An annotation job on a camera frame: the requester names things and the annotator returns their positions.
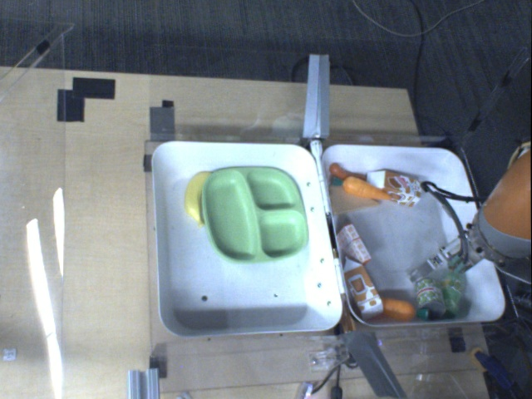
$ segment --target small white sticker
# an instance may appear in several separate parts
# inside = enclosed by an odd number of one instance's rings
[[[3,360],[11,362],[17,359],[17,349],[3,349]]]

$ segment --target wooden table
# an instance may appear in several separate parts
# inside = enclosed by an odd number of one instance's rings
[[[37,100],[38,104],[32,106],[37,112],[36,117],[44,118],[45,114],[55,113],[57,94],[52,90],[54,85],[45,86],[51,76],[62,79],[62,74],[57,71],[36,70],[18,86],[19,96],[26,93]],[[74,76],[114,79],[116,96],[114,100],[86,99],[85,122],[66,124],[66,242],[62,324],[59,324],[63,396],[125,397],[127,371],[147,369],[152,352],[143,170],[145,142],[150,138],[150,107],[161,106],[163,100],[173,101],[178,134],[194,132],[203,126],[211,126],[213,134],[227,133],[228,126],[231,132],[241,135],[249,135],[250,131],[262,134],[278,128],[279,122],[284,126],[283,123],[297,124],[302,120],[306,86],[67,71],[65,88],[71,88]],[[35,96],[37,84],[40,92]],[[2,122],[9,113],[16,111],[14,106],[9,106],[14,103],[3,103],[4,107],[0,104]],[[387,138],[395,135],[415,137],[417,134],[408,95],[403,90],[332,86],[330,113],[333,132],[357,135],[363,140],[369,140],[372,135]],[[46,134],[46,126],[39,126],[39,129]],[[27,146],[37,145],[30,140]],[[9,255],[2,258],[2,262],[12,261]],[[24,278],[27,268],[20,268],[20,271],[19,278]],[[31,284],[21,286],[7,282],[0,286],[0,305],[8,299],[13,303],[25,303],[29,310],[19,309],[14,317],[17,321],[11,319],[8,322],[5,319],[7,309],[5,306],[0,308],[0,334],[11,333],[5,345],[2,337],[0,343],[2,347],[16,343],[18,350],[16,365],[8,367],[13,362],[3,362],[0,366],[2,396],[39,397],[39,392],[50,391],[46,349],[37,334],[25,337],[16,329],[6,329],[25,324],[38,325],[32,308]],[[13,313],[15,307],[12,305],[9,312]],[[468,350],[477,346],[485,348],[480,326],[463,328],[463,335]],[[383,351],[405,391],[419,391],[429,381],[436,388],[452,385],[454,393],[456,389],[462,390],[467,397],[487,397],[483,376],[470,363],[467,353],[451,352],[446,336],[446,330],[379,334]],[[294,336],[290,340],[288,336],[284,340],[284,344],[292,344],[295,350],[302,338]],[[255,356],[261,356],[260,341],[258,338],[256,350],[259,354]],[[264,341],[271,344],[271,339]],[[181,344],[184,345],[181,348],[182,362],[190,365],[192,362],[197,365],[212,362],[198,355],[197,347],[187,349],[186,342]],[[235,373],[238,371],[234,365],[235,350],[238,350],[238,344],[230,349],[231,353],[222,351],[217,355],[218,372],[214,382],[196,377],[198,379],[189,379],[182,387],[173,388],[172,382],[161,380],[161,387],[168,390],[161,397],[175,398],[181,388],[186,388],[194,399],[291,398],[295,396],[298,382],[302,381],[299,379],[301,373],[309,371],[308,362],[289,365],[291,349],[288,347],[288,352],[280,348],[262,354],[268,359],[260,363],[262,367],[257,367],[256,372],[269,372],[269,376],[239,377]],[[252,367],[253,362],[245,361],[249,356],[243,355],[241,362]],[[185,374],[194,370],[194,367],[188,367]],[[248,379],[268,380],[279,370],[282,384],[245,386]],[[18,376],[21,373],[38,376]],[[322,377],[323,372],[319,372],[311,380]],[[373,397],[360,370],[344,371],[342,379],[344,397]],[[235,385],[239,387],[221,388]],[[317,397],[328,397],[328,389],[323,389]]]

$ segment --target green can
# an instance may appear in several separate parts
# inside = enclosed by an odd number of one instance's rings
[[[430,319],[439,319],[446,312],[443,293],[434,279],[423,278],[416,282],[417,308],[426,309]]]

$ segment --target green plate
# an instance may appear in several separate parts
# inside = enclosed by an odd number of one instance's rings
[[[234,261],[288,257],[308,242],[298,186],[279,169],[239,167],[213,172],[204,184],[202,211],[212,245]]]

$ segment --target carrot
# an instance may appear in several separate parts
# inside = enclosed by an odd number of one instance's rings
[[[334,177],[338,177],[340,180],[345,180],[347,177],[357,177],[358,179],[365,180],[365,175],[358,175],[356,173],[352,173],[351,171],[347,171],[343,169],[338,163],[332,163],[329,166],[329,171],[331,172],[331,175]]]
[[[392,197],[366,181],[349,176],[342,183],[343,190],[348,194],[359,196],[361,198],[370,198],[373,200],[390,200]]]
[[[382,314],[389,318],[407,323],[416,316],[414,307],[405,300],[395,298],[382,298]]]

